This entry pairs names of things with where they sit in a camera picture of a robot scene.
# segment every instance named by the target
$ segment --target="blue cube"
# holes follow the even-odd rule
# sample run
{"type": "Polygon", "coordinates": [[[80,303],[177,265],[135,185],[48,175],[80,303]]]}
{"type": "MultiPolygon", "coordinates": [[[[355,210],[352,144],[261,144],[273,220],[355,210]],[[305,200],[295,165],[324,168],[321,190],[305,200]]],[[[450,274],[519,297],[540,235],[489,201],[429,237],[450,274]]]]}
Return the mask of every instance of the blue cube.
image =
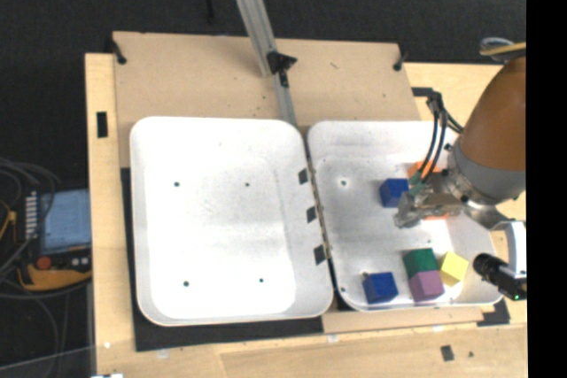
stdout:
{"type": "Polygon", "coordinates": [[[397,208],[401,194],[407,191],[409,191],[407,178],[388,178],[380,186],[382,206],[385,208],[397,208]]]}
{"type": "Polygon", "coordinates": [[[369,274],[362,282],[369,304],[385,303],[398,296],[398,287],[392,273],[369,274]]]}

